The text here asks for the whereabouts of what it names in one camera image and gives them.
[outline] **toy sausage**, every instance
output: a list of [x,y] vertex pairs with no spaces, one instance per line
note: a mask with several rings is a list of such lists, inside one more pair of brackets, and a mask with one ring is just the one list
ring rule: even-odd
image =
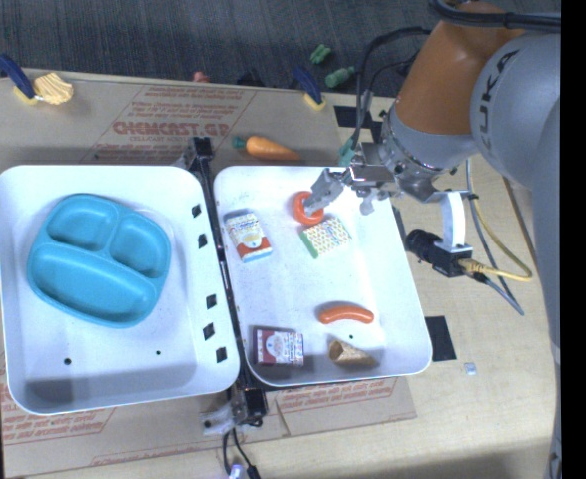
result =
[[356,305],[337,305],[327,308],[319,314],[319,321],[323,324],[331,324],[342,319],[352,319],[365,324],[371,324],[374,321],[374,314],[367,308]]

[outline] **table surface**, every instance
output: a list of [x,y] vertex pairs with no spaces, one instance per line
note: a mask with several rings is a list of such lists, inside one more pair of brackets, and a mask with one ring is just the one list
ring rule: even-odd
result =
[[[285,93],[270,91],[271,105],[279,108],[278,98],[285,101]],[[352,106],[354,102],[352,96],[326,97],[328,106]],[[372,115],[380,119],[379,113],[391,103],[389,99],[375,99]],[[289,117],[296,118],[295,108],[282,106],[279,111],[293,113]],[[339,129],[337,133],[344,142],[351,130]],[[363,135],[368,140],[368,131]],[[0,143],[0,170],[7,167],[3,162],[9,144],[14,151],[21,146],[28,148],[19,137]],[[19,153],[14,161],[21,162]],[[472,169],[474,189],[488,221],[501,240],[533,266],[528,236],[517,216],[520,211],[523,221],[529,222],[530,208],[524,191],[515,209],[512,191],[483,159],[474,157]],[[437,186],[464,189],[462,171],[442,177]],[[422,228],[441,234],[437,205],[423,205],[408,196],[394,199],[393,203],[400,209],[407,230]],[[475,258],[487,263],[470,218],[466,241],[475,246]],[[496,246],[492,251],[503,269],[516,270]],[[409,262],[425,316],[445,317],[457,357],[433,362],[424,372],[407,378],[417,417],[246,444],[243,449],[262,477],[542,477],[554,420],[556,385],[538,277],[531,282],[509,282],[525,310],[521,316],[484,285],[465,277],[445,278],[412,254]],[[468,372],[470,365],[475,367],[475,374]],[[229,453],[239,457],[233,446]],[[223,478],[222,463],[220,446],[45,477]]]

